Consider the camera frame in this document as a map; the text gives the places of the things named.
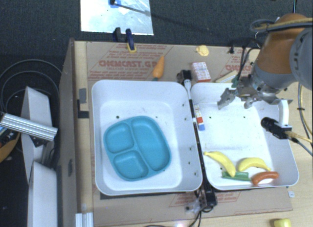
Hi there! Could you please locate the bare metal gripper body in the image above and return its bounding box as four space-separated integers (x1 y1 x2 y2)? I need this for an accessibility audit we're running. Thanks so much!
235 76 293 106

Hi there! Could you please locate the pale yellow flat packet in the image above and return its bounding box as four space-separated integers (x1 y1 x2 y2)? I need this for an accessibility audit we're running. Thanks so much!
215 70 239 84

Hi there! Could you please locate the white red blue small carton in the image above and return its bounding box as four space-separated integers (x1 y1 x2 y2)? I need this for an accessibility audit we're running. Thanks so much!
193 103 206 132

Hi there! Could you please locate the white plastic tray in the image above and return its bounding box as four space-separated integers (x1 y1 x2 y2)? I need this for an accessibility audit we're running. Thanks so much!
91 79 203 197
190 82 300 191

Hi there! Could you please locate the thin black and white rod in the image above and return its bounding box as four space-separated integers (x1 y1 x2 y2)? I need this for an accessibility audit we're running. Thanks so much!
184 79 209 192

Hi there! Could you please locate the red and white carton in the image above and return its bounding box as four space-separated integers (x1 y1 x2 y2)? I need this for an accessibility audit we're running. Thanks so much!
191 61 212 83

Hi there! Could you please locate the yellow crinkled chip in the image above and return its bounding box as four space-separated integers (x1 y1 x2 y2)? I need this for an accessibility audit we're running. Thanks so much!
196 45 210 57

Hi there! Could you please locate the yellow banana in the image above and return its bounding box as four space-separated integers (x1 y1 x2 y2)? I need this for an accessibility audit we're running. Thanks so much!
203 150 237 178
237 157 272 173

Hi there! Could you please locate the orange carrot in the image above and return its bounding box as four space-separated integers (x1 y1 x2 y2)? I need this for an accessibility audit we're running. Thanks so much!
152 55 165 82

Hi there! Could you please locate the green bean pod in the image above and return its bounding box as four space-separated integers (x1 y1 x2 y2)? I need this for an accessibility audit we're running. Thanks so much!
221 170 252 182

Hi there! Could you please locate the orange sausage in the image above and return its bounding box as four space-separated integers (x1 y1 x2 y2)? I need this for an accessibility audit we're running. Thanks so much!
251 171 280 186

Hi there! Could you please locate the blue divided plate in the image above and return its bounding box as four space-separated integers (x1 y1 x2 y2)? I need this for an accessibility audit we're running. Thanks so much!
103 115 171 182

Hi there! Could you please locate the brown cardboard board red print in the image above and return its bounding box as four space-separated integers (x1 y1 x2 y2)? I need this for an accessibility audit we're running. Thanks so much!
85 41 293 222

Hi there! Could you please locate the yellow-green rounded block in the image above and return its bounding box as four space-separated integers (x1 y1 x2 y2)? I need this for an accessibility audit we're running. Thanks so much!
273 218 292 227

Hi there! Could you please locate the black cylinder on white bracket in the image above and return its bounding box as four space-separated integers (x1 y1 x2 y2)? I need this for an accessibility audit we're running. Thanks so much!
260 99 293 140

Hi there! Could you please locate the black block with thin wires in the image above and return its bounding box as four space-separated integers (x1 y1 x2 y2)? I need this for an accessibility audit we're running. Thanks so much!
177 69 193 84
185 186 218 215

